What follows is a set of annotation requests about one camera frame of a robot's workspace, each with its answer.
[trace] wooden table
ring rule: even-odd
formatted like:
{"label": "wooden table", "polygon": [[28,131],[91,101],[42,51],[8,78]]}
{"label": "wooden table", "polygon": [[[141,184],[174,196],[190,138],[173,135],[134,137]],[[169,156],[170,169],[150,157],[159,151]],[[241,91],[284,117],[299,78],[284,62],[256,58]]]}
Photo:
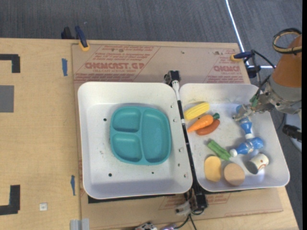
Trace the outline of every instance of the wooden table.
{"label": "wooden table", "polygon": [[[9,202],[10,185],[21,189],[20,210],[1,215],[0,229],[64,230],[70,228],[70,220],[82,218],[71,55],[71,45],[76,43],[0,39],[0,54],[18,54],[21,63],[21,73],[12,73],[12,62],[0,60],[0,86],[14,86],[13,112],[0,112],[0,207]],[[67,59],[67,76],[63,75],[63,58]],[[278,188],[278,193],[281,212],[196,220],[195,225],[199,230],[298,229],[286,189]],[[41,203],[47,203],[47,210],[40,210]],[[192,228],[189,222],[182,229]]]}

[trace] toy carrot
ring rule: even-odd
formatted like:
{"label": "toy carrot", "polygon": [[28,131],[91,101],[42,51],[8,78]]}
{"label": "toy carrot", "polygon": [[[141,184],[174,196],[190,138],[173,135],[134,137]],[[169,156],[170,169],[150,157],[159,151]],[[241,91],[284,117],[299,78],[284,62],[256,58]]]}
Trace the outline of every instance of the toy carrot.
{"label": "toy carrot", "polygon": [[200,119],[198,119],[194,124],[192,124],[188,128],[188,132],[192,132],[195,130],[198,130],[200,128],[204,128],[210,124],[213,123],[215,119],[220,118],[220,115],[218,113],[215,113],[214,115],[207,114],[205,116],[202,116]]}
{"label": "toy carrot", "polygon": [[215,119],[215,120],[213,120],[213,123],[210,124],[209,126],[206,126],[205,128],[200,128],[200,129],[196,130],[196,133],[199,136],[208,135],[208,134],[212,133],[213,131],[215,131],[219,125],[220,125],[220,120]]}

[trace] gray square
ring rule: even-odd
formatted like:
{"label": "gray square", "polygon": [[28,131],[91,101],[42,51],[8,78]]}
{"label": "gray square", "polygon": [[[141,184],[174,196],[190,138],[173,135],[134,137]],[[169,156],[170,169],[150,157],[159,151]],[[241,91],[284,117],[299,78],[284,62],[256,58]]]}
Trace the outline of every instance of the gray square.
{"label": "gray square", "polygon": [[0,113],[14,112],[14,86],[0,85]]}

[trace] blue tape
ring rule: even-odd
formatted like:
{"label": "blue tape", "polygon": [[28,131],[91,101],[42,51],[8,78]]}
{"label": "blue tape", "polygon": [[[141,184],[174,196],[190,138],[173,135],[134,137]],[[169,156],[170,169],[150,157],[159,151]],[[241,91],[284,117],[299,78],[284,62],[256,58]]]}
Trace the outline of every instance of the blue tape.
{"label": "blue tape", "polygon": [[74,196],[76,196],[76,192],[75,192],[75,176],[74,175],[71,176],[71,188],[72,188],[72,194]]}
{"label": "blue tape", "polygon": [[62,70],[64,76],[67,76],[67,59],[62,58]]}

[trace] white cable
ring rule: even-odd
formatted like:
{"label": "white cable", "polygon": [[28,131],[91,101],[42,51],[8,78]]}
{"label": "white cable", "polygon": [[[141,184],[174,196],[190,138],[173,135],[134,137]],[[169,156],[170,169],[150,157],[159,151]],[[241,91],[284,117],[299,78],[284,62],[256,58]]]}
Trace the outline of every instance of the white cable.
{"label": "white cable", "polygon": [[261,66],[261,68],[272,69],[273,67],[272,66]]}
{"label": "white cable", "polygon": [[227,5],[227,8],[228,8],[228,12],[229,12],[229,15],[230,15],[230,18],[231,18],[231,21],[232,21],[232,25],[235,29],[235,32],[236,32],[236,37],[238,38],[238,41],[239,41],[239,44],[240,44],[240,48],[241,48],[241,52],[244,52],[244,47],[243,47],[243,44],[241,42],[241,38],[240,38],[240,35],[239,35],[239,32],[236,28],[236,23],[235,23],[235,20],[232,16],[232,13],[231,13],[231,10],[230,10],[230,7],[229,7],[229,3],[228,3],[228,0],[225,0],[226,1],[226,5]]}
{"label": "white cable", "polygon": [[178,80],[172,81],[172,86],[173,86],[173,89],[175,90],[177,101],[180,101],[179,81]]}

